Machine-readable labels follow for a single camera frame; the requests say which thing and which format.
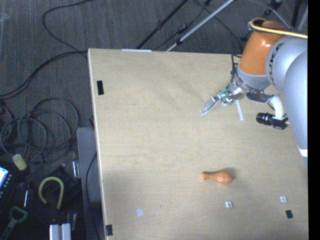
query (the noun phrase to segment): device screen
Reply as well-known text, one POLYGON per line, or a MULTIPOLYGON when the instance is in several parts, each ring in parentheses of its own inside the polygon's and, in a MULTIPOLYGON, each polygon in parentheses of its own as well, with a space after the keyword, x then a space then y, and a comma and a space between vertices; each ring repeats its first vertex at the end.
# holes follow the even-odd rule
POLYGON ((5 168, 2 168, 0 166, 0 189, 2 187, 3 182, 5 181, 7 174, 9 173, 9 171, 5 168))

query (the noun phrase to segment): wooden table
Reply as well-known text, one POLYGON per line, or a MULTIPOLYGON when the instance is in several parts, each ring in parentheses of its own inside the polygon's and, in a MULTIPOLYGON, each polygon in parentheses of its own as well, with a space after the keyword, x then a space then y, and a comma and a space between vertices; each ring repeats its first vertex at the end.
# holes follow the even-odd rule
POLYGON ((272 111, 246 98, 243 120, 235 104, 200 116, 228 84, 231 55, 90 49, 88 57, 107 239, 309 238, 308 173, 292 130, 257 123, 272 111), (230 184, 200 180, 221 169, 234 175, 230 184))

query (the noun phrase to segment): robot end effector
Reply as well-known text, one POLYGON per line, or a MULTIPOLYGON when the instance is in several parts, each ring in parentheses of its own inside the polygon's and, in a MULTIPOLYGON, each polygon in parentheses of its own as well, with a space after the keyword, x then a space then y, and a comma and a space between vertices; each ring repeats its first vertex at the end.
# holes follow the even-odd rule
POLYGON ((229 84, 212 96, 200 113, 204 116, 220 102, 232 104, 245 96, 264 104, 270 102, 275 115, 258 113, 256 120, 282 130, 289 120, 300 153, 307 157, 308 37, 282 31, 285 26, 275 21, 258 18, 249 24, 255 31, 231 72, 229 84), (264 94, 269 85, 283 93, 286 114, 277 95, 264 94))

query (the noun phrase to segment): tripod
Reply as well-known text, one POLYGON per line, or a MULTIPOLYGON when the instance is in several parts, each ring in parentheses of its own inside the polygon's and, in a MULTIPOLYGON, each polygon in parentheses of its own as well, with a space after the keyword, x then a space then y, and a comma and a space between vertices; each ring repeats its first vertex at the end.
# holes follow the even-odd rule
MULTIPOLYGON (((185 35, 180 37, 176 43, 174 43, 169 49, 166 51, 169 52, 172 49, 174 49, 176 46, 179 46, 182 44, 182 42, 187 39, 189 36, 191 36, 196 30, 201 28, 204 24, 206 24, 208 21, 210 21, 213 17, 215 17, 218 13, 220 13, 222 10, 224 10, 226 7, 228 7, 230 4, 235 2, 237 0, 228 0, 226 1, 223 5, 221 5, 217 10, 212 12, 209 16, 207 16, 204 20, 202 20, 198 25, 196 25, 194 28, 192 28, 189 32, 187 32, 185 35)), ((275 13, 279 19, 288 27, 291 28, 281 17, 280 15, 276 12, 277 9, 280 7, 282 4, 283 0, 272 0, 270 4, 268 5, 268 9, 264 12, 265 15, 269 15, 270 13, 275 13)))

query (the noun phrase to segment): gray carpet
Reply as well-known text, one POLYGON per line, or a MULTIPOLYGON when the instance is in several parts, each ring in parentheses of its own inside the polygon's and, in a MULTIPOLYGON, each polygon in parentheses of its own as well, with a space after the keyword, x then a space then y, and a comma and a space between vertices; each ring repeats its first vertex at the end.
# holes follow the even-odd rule
MULTIPOLYGON (((19 119, 30 112, 37 102, 51 97, 63 98, 72 103, 78 113, 75 116, 70 104, 61 100, 48 100, 40 107, 52 110, 65 118, 69 128, 90 127, 92 102, 89 83, 88 61, 79 53, 59 58, 43 66, 31 81, 20 91, 4 95, 20 86, 39 66, 47 60, 74 49, 54 39, 45 30, 42 15, 49 9, 78 3, 83 0, 0 0, 0 13, 6 14, 0 62, 0 99, 12 112, 14 119, 19 119)), ((145 37, 182 0, 91 0, 77 6, 60 8, 46 15, 46 25, 57 38, 67 42, 78 51, 88 48, 102 49, 134 49, 145 37)), ((142 49, 154 50, 172 36, 183 24, 190 24, 202 10, 206 0, 189 0, 174 16, 152 36, 142 49)), ((205 17, 214 12, 227 0, 212 0, 202 14, 187 31, 196 26, 205 17)), ((250 20, 260 17, 271 0, 238 0, 226 7, 215 18, 195 31, 175 52, 241 54, 246 41, 241 37, 248 33, 247 24, 250 20)), ((299 13, 302 17, 308 0, 303 0, 299 13)), ((291 22, 295 1, 284 0, 279 14, 291 22)), ((276 19, 272 14, 269 19, 276 19)), ((308 22, 303 27, 308 31, 308 22)), ((176 35, 157 51, 166 51, 177 40, 176 35)), ((58 145, 69 138, 66 123, 59 115, 45 112, 38 119, 45 125, 48 146, 58 145)), ((4 111, 0 113, 0 129, 9 121, 4 111)), ((25 140, 34 146, 41 146, 44 141, 43 130, 38 125, 29 126, 25 140)), ((77 153, 76 138, 73 136, 67 148, 57 148, 44 152, 39 162, 59 160, 49 164, 31 164, 32 174, 28 180, 39 182, 50 174, 61 163, 69 163, 70 152, 77 153)), ((24 152, 24 147, 17 147, 12 152, 24 152)), ((27 150, 27 160, 35 157, 37 149, 27 150)), ((0 149, 0 159, 10 157, 0 149)), ((81 195, 74 201, 73 210, 82 213, 81 195)), ((37 222, 30 222, 28 227, 34 228, 30 233, 21 236, 15 233, 15 239, 31 239, 41 236, 46 239, 48 227, 37 222)), ((85 236, 84 227, 75 233, 75 239, 85 236)))

